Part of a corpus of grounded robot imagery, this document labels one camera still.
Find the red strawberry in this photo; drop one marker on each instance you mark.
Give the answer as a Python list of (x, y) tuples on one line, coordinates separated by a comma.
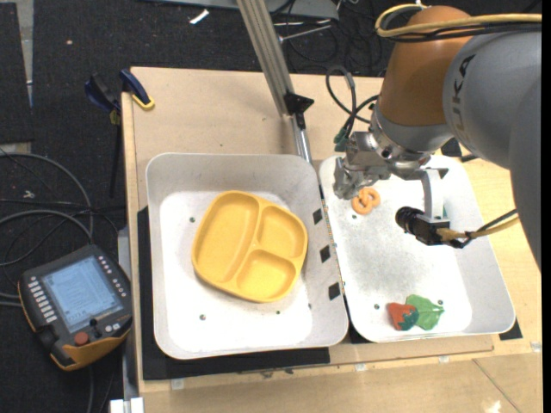
[(398, 314)]

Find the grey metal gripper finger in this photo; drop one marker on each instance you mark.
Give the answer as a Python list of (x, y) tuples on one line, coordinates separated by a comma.
[(365, 180), (343, 181)]

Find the pale wood board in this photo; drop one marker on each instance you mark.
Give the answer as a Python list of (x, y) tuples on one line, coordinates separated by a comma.
[(206, 114)]

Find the white plastic tray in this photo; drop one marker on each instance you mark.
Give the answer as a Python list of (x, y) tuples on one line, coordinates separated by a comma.
[(387, 256), (241, 325)]

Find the orange pretzel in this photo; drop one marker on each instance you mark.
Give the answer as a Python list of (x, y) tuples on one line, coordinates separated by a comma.
[(359, 207)]

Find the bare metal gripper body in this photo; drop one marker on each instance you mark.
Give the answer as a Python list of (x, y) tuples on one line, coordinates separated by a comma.
[(366, 151)]

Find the black cylinder on white bracket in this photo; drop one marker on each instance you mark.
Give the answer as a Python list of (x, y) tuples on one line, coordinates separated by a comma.
[(424, 226)]

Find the green leaf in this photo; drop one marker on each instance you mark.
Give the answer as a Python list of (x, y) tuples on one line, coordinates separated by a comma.
[(428, 312)]

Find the yellow divided plate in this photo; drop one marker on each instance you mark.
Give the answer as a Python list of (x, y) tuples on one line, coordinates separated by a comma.
[(247, 248)]

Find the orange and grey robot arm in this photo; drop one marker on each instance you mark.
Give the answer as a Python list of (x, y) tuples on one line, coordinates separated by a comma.
[(482, 101)]

